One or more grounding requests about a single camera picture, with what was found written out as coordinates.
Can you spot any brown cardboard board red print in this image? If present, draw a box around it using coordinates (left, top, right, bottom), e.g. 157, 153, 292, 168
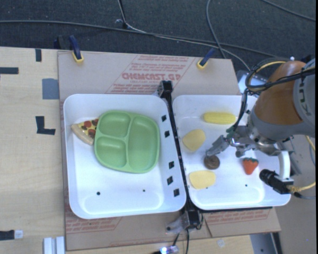
57, 50, 282, 251

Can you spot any yellow corn cob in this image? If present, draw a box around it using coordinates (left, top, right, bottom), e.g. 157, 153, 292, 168
203, 111, 237, 125

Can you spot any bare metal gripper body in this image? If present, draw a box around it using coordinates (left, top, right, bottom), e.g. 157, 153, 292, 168
228, 125, 281, 157

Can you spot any green divided plate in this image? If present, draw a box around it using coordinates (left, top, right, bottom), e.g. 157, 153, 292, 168
94, 110, 161, 174

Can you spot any brown round biscuit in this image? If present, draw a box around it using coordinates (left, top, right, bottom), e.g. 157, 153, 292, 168
203, 155, 221, 170

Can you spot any white plastic tray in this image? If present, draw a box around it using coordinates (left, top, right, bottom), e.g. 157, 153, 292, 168
63, 93, 188, 220
172, 94, 292, 211

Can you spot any toy pizza slice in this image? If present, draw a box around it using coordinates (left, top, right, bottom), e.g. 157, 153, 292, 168
70, 118, 100, 146

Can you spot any black block with thin wires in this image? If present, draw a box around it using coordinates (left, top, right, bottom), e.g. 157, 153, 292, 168
158, 80, 174, 98
184, 209, 202, 229

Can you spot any black cylinder on white bracket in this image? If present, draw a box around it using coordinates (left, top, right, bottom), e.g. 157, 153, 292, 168
259, 150, 295, 195

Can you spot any yellow potato chip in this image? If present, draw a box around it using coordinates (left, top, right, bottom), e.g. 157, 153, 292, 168
182, 129, 206, 152
188, 170, 217, 191

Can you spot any orange carrot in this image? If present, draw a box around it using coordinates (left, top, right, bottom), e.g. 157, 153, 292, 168
242, 157, 259, 176

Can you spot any thin black rod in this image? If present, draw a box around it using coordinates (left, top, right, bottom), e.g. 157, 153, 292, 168
165, 95, 195, 212

